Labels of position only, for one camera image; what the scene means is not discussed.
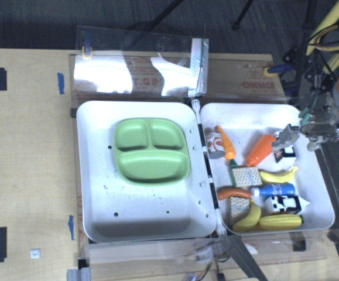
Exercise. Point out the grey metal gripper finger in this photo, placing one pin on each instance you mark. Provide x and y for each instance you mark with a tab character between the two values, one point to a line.
286	136

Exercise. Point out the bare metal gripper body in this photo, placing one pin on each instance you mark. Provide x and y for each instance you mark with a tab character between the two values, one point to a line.
323	120

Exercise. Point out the black and white small carton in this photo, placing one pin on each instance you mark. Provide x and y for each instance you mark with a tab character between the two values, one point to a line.
287	154

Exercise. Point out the orange bottle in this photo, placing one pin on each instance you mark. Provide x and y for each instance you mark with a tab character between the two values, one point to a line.
260	151

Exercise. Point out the yellow banana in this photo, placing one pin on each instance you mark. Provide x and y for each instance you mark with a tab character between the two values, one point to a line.
249	219
277	176

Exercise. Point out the white plastic tray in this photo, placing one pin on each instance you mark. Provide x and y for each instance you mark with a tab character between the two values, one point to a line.
245	116
145	209

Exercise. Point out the blue bottle with white cap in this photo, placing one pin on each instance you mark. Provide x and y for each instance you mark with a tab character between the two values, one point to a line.
277	189

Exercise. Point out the orange patterned white carton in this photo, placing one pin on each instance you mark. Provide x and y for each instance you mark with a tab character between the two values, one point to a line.
246	176
238	209

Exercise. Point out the orange carrot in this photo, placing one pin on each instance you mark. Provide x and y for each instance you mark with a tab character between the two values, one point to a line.
227	145

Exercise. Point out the black and white cow carton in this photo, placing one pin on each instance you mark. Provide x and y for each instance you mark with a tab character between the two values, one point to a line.
284	204

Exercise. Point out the brown cardboard board, red print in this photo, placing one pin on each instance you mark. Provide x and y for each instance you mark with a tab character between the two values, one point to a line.
245	80

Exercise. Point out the white and orange small can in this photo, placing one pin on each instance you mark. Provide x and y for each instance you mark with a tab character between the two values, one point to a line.
214	146

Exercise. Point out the orange-brown sausage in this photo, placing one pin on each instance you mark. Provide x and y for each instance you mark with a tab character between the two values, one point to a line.
233	192

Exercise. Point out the thin black and white rod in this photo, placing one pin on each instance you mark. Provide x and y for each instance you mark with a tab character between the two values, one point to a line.
207	159

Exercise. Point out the yellow corn cob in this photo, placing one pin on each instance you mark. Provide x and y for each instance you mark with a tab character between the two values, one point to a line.
280	222

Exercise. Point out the green divided plate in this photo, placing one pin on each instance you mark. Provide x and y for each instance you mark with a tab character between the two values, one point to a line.
151	165

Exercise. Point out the small white square tag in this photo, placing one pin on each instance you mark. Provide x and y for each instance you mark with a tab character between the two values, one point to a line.
35	253

